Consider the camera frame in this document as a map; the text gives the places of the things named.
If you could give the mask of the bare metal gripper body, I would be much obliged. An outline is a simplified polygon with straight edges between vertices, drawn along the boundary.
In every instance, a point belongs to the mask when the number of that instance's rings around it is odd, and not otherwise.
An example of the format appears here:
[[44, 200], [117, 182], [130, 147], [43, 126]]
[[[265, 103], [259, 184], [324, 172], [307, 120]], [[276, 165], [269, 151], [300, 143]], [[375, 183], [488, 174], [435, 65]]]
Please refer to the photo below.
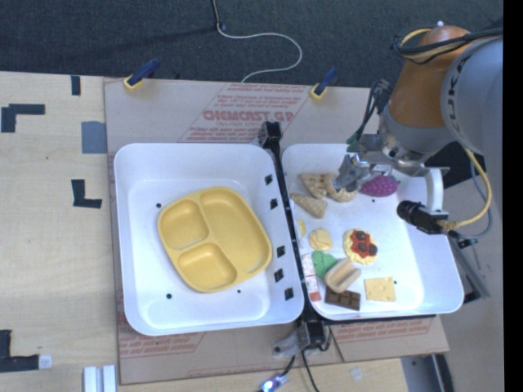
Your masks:
[[357, 150], [360, 164], [372, 173], [390, 174], [393, 170], [411, 177], [422, 177], [428, 173], [425, 154], [407, 149], [389, 134], [364, 134]]

